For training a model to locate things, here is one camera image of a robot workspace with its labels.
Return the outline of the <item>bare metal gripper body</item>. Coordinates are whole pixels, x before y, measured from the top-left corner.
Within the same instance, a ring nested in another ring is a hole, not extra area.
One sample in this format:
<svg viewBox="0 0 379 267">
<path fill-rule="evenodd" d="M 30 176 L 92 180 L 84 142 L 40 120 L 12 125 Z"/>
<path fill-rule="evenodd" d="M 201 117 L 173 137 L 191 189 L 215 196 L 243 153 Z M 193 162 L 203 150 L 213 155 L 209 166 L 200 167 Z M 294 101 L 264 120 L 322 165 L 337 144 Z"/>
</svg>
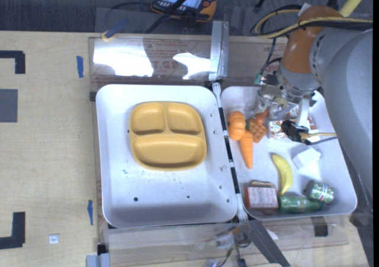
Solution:
<svg viewBox="0 0 379 267">
<path fill-rule="evenodd" d="M 314 90 L 303 90 L 289 83 L 282 74 L 267 74 L 261 79 L 261 90 L 258 92 L 256 108 L 268 110 L 270 120 L 282 120 L 301 102 L 307 102 L 312 107 Z"/>
</svg>

